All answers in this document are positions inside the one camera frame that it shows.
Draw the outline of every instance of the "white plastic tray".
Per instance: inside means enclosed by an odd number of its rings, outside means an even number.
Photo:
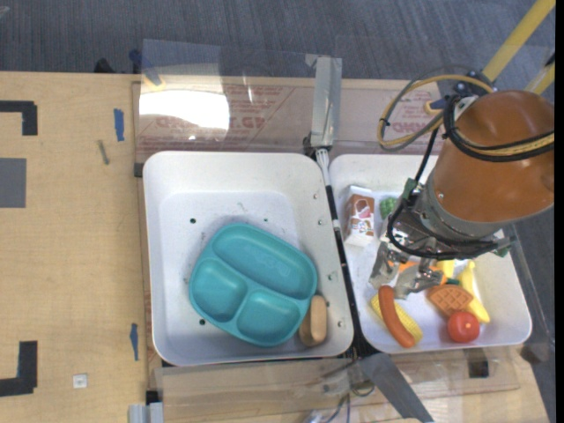
[[[341,226],[345,224],[343,210],[349,186],[356,185],[374,192],[376,225],[381,223],[378,202],[384,197],[401,194],[405,181],[408,177],[414,177],[420,162],[421,157],[418,155],[342,155],[333,160],[330,164],[330,178]],[[423,182],[435,162],[436,157],[432,156],[427,163]],[[415,353],[518,345],[531,334],[531,315],[511,256],[485,254],[475,259],[474,275],[479,298],[486,307],[491,322],[482,324],[479,337],[469,344],[450,341],[445,319],[427,300],[425,292],[411,293],[406,300],[398,300],[398,303],[417,321],[423,330],[423,338],[413,348],[404,349],[389,334],[369,304],[376,294],[376,290],[368,283],[376,259],[376,247],[376,240],[365,248],[345,245],[360,326],[365,339],[374,348],[385,353]]]
[[[353,341],[353,323],[320,168],[293,153],[160,152],[143,171],[152,292],[152,336],[176,366],[330,357]],[[300,249],[317,268],[328,306],[324,343],[298,336],[261,348],[224,332],[190,305],[190,273],[206,242],[248,223]]]

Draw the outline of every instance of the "gray square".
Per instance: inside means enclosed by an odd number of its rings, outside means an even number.
[[[0,159],[0,208],[26,207],[26,159]]]

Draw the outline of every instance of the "black corner marker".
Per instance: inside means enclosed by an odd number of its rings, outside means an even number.
[[[37,105],[30,100],[0,100],[0,113],[21,113],[21,134],[37,136]]]
[[[37,387],[37,341],[19,342],[18,375],[0,379],[0,397],[33,393]]]

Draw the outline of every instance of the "teal plate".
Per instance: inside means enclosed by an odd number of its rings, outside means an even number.
[[[218,230],[198,258],[189,299],[220,329],[271,347],[298,330],[316,288],[308,256],[262,229],[237,223]]]

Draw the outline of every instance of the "yellow pole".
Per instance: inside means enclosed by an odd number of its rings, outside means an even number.
[[[556,70],[556,63],[551,63],[547,65],[538,75],[531,80],[531,82],[525,87],[525,91],[531,91],[532,93],[542,94],[545,89],[550,86],[554,81],[554,72]]]
[[[519,48],[529,39],[540,23],[556,5],[556,0],[537,0],[524,15],[519,25],[509,35],[497,53],[482,70],[490,80],[495,80],[511,61]]]

